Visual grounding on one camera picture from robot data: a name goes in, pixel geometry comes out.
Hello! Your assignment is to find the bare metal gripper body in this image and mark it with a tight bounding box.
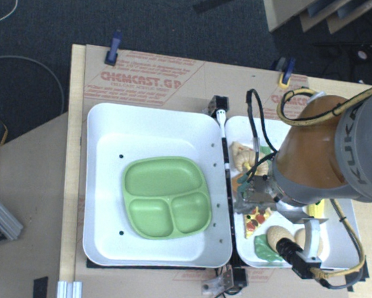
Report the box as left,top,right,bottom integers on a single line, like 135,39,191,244
239,173,304,224

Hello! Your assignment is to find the toy pizza slice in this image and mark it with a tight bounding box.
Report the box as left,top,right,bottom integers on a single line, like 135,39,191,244
241,203,274,243

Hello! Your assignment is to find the orange toy food piece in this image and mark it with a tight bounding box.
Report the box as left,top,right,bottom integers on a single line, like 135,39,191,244
230,174,243,193

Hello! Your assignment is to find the thin black and white rod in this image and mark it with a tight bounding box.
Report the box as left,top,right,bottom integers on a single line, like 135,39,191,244
200,109,250,267

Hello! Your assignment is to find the beige toy croissant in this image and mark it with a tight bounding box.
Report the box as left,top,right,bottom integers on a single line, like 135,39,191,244
228,140,272,178

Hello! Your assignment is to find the tan toy bread bun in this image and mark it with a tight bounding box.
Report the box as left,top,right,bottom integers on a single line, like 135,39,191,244
292,227,326,257
264,224,298,254

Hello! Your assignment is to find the green toy lettuce leaf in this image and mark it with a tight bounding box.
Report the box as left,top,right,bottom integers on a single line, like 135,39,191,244
252,233,287,265

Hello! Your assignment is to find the yellow toy corn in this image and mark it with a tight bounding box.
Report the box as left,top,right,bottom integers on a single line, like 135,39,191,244
305,196,327,220

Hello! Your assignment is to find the green divided plate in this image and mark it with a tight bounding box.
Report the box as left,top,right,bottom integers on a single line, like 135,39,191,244
116,151,219,247

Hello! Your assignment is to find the white plastic tray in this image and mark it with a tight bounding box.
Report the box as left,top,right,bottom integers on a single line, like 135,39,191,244
209,114,372,280
71,101,248,280

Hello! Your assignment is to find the brown cardboard board red print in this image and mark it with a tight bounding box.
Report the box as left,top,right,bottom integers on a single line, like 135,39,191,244
59,44,372,298

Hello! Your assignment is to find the black cylinder on white bracket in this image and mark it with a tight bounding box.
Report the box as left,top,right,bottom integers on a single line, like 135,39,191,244
271,212,329,281

